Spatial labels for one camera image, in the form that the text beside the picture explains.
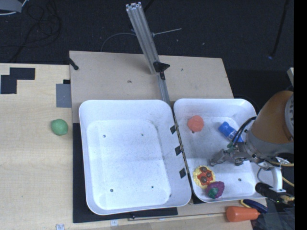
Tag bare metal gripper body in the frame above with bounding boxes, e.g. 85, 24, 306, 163
224, 144, 259, 166

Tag white plastic tray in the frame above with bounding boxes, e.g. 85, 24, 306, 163
78, 99, 193, 216
173, 98, 267, 204

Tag yellow toy pizza slice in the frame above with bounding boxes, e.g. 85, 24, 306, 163
192, 165, 216, 190

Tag blue and clear bottle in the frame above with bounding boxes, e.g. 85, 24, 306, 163
218, 121, 245, 143

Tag purple toy grapes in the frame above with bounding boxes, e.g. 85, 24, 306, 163
205, 181, 225, 199

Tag orange round toy fruit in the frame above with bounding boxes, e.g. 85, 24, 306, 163
187, 115, 205, 132

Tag orange toy carrot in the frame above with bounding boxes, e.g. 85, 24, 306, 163
225, 206, 261, 223

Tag brown flat board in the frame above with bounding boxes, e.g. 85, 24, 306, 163
69, 51, 268, 230

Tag green round toy fruit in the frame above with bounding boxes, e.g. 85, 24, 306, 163
50, 118, 69, 136

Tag black cylinder on white bracket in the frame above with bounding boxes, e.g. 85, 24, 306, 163
255, 160, 295, 204

